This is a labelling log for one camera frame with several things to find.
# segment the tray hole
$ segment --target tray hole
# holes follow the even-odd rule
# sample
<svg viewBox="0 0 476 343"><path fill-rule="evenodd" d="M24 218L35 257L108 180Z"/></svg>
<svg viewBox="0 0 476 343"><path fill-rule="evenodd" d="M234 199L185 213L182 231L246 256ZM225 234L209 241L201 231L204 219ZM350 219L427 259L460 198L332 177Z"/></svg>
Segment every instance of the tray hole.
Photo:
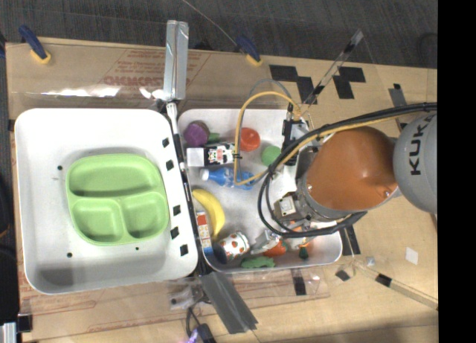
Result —
<svg viewBox="0 0 476 343"><path fill-rule="evenodd" d="M182 246L180 247L180 255L181 255L181 256L185 256L187 253L188 253L188 246L187 246L187 244L182 245Z"/></svg>
<svg viewBox="0 0 476 343"><path fill-rule="evenodd" d="M178 235L179 235L179 227L170 229L170 236L172 237L172 240L175 239Z"/></svg>

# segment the green ball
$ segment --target green ball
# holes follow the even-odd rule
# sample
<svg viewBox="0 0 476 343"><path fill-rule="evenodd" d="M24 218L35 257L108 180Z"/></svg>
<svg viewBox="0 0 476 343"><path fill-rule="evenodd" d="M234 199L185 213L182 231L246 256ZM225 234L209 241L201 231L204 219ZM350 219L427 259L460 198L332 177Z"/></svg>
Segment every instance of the green ball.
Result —
<svg viewBox="0 0 476 343"><path fill-rule="evenodd" d="M277 146L266 147L261 154L261 162L269 166L281 154L281 149Z"/></svg>

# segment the toy banana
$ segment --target toy banana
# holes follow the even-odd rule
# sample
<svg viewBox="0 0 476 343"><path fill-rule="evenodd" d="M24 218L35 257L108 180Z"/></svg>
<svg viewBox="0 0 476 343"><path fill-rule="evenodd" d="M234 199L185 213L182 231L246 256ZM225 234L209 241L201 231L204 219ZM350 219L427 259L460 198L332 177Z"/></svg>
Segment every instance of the toy banana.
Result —
<svg viewBox="0 0 476 343"><path fill-rule="evenodd" d="M192 195L207 211L213 229L212 237L216 237L225 224L225 212L222 205L213 194L201 188L193 190Z"/></svg>

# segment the wooden surface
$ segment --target wooden surface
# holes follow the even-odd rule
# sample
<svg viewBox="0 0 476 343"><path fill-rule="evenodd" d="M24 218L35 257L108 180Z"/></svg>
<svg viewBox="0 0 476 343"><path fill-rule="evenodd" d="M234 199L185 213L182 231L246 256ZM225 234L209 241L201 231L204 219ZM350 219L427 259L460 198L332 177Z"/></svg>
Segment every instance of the wooden surface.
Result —
<svg viewBox="0 0 476 343"><path fill-rule="evenodd" d="M83 59L84 55L77 54L79 47L92 50L100 47L103 59L112 59L117 53L115 48L125 48L52 39L45 39L45 44L53 53L62 54L62 63L68 61L71 76L76 77L74 83L81 86L97 83L103 73L99 70L97 77L82 76L89 63L80 64L79 57ZM46 74L44 68L42 70L25 59L24 47L7 47L12 115L38 104L31 102L31 97L28 101L22 100L25 88L41 92L54 86L55 82L60 82L58 85L63 87L68 85L65 72L59 81L55 80L55 69L64 70L61 62L47 67ZM222 106L223 103L240 106L255 82L271 77L269 65L294 66L300 76L311 77L315 85L332 64L263 57L265 63L255 68L239 54L194 51L191 56L189 77L193 79L189 80L183 109ZM392 107L388 89L394 84L402 87L408 103L437 100L435 70L365 64L349 66L362 68L366 82L352 83L352 100L339 99L331 82L318 98L318 105L310 109L314 126ZM296 83L283 84L293 98L299 98ZM273 100L268 100L266 105L269 104L283 105L282 101ZM393 121L377 127L390 136L398 136ZM14 154L12 157L15 172ZM16 188L14 190L16 224L19 225L18 196ZM209 324L218 342L438 342L438 312L435 311L438 299L437 227L434 216L417 210L405 198L399 197L369 212L355 225L355 230L361 254L342 257L335 264L321 267L319 275L323 292L316 292L315 297L307 297L305 301L298 296L292 300L290 297L280 299L279 296L262 298L261 301L249 300L259 323L257 330L244 334L228 335L219 317L206 307L199 309L200 320ZM17 237L21 240L19 228ZM405 259L407 249L417 252L417 264ZM367 257L372 257L376 265L367 267ZM45 298L28 286L22 273L21 246L19 263L20 301L27 312L30 307L29 312L33 313L33 332L23 334L25 342L184 342L187 338L184 313L168 310L166 289L162 284L126 286L125 289L72 295L71 298ZM352 263L362 269L357 269L356 275L348 281L339 280L335 273L346 264L350 265L346 266L347 269L351 268ZM375 274L392 278L395 286L388 288L377 283ZM103 328L88 329L94 323L103 325Z"/></svg>

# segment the green plate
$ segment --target green plate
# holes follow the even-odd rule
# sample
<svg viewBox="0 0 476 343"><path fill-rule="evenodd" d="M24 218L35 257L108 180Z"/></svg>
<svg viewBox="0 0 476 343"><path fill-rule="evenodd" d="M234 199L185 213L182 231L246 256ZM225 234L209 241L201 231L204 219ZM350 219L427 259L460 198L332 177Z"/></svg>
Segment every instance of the green plate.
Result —
<svg viewBox="0 0 476 343"><path fill-rule="evenodd" d="M76 232L98 245L136 243L159 235L169 222L158 168L136 154L104 154L75 161L66 175Z"/></svg>

